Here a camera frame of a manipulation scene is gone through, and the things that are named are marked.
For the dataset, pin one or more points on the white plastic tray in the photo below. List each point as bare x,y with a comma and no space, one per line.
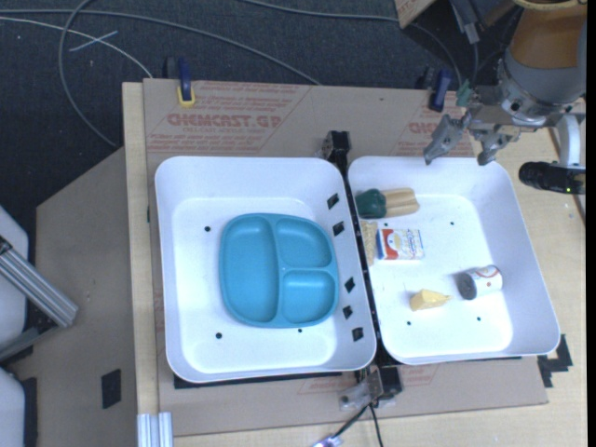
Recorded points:
195,268
470,333

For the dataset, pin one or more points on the black cylinder on white bracket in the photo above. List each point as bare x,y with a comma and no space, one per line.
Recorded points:
554,166

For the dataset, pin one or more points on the yellow toy cheese wedge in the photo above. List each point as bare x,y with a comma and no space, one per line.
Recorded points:
427,300

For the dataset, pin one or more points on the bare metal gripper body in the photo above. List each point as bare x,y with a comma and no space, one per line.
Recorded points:
503,114

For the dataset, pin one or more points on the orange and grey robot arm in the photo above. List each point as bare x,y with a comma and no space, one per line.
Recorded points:
545,40

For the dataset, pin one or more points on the blue divided plate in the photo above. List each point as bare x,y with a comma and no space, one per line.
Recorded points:
278,270

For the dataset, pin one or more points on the white orange blue carton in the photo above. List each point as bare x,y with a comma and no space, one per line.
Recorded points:
400,244

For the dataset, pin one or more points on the tan toy hot dog bun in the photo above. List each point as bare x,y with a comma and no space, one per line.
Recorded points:
403,201

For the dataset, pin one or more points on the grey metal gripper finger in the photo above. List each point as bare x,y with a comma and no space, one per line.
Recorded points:
491,149
442,140

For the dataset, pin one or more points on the beige toy waffle biscuit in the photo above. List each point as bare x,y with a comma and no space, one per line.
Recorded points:
369,241

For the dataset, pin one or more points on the green toy pepper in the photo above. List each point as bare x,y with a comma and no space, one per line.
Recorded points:
371,202

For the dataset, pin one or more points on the brown cardboard board red print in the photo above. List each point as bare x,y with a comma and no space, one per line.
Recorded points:
261,114

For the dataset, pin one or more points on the small white can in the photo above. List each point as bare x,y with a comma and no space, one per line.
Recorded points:
482,281

